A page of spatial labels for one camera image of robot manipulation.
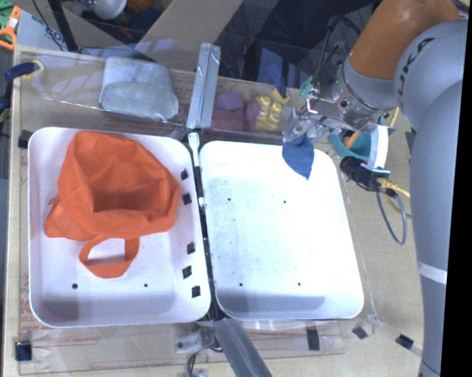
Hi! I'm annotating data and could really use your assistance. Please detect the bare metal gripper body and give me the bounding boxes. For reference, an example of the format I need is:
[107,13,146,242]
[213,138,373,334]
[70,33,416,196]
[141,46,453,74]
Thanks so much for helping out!
[304,82,399,136]

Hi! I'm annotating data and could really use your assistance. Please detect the teal bowl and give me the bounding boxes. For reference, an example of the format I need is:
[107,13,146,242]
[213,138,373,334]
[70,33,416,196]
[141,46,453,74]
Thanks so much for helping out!
[326,127,374,162]

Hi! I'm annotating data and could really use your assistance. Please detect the brown cardboard box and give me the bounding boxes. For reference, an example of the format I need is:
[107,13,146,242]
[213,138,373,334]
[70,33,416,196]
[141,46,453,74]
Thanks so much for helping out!
[0,0,248,70]

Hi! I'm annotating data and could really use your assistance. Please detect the black cylinder on white bracket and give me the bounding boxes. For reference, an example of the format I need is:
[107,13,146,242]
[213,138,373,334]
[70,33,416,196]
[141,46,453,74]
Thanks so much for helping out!
[337,122,396,194]

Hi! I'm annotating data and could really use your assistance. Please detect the blue cloth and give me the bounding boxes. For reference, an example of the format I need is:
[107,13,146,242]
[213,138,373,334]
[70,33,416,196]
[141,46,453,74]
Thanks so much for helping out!
[279,131,317,182]

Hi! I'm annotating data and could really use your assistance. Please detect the purple toy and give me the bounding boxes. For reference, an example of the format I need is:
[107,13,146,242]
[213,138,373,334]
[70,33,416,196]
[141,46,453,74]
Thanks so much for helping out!
[211,89,263,133]

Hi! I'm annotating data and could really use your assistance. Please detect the orange cloth bag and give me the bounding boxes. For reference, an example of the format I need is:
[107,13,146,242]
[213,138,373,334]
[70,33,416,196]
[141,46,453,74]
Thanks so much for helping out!
[41,128,186,285]

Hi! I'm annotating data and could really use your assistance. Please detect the white bowl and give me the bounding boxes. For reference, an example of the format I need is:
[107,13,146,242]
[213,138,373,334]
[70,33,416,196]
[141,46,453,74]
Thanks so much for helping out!
[92,0,129,23]

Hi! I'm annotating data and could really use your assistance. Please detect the white plastic tray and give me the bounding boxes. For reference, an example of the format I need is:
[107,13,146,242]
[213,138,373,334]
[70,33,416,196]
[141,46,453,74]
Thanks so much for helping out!
[13,124,225,341]
[186,139,377,331]

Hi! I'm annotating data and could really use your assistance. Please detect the yellow toy blocks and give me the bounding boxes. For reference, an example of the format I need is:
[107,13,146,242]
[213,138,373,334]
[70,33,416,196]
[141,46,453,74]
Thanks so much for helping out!
[253,89,291,134]

